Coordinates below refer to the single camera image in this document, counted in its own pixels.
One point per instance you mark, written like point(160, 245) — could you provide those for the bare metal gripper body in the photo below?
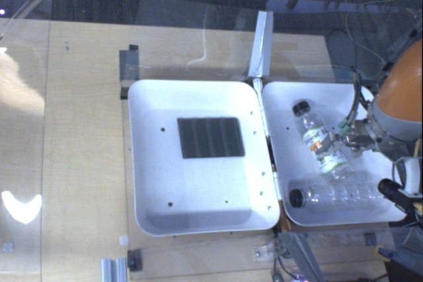
point(361, 138)

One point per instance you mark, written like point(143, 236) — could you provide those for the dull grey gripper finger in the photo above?
point(327, 141)
point(338, 146)

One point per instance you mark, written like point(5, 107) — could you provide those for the clear plastic bottle with label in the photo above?
point(310, 125)

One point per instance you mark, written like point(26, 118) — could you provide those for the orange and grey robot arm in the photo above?
point(401, 86)

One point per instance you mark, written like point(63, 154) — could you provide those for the white plastic tray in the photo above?
point(205, 188)
point(363, 171)

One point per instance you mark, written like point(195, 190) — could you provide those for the clear plastic bottle without label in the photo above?
point(333, 195)

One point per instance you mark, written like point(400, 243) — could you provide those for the black ribbed rectangular pad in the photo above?
point(211, 137)

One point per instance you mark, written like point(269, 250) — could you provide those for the black cylinder on white bracket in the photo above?
point(396, 193)

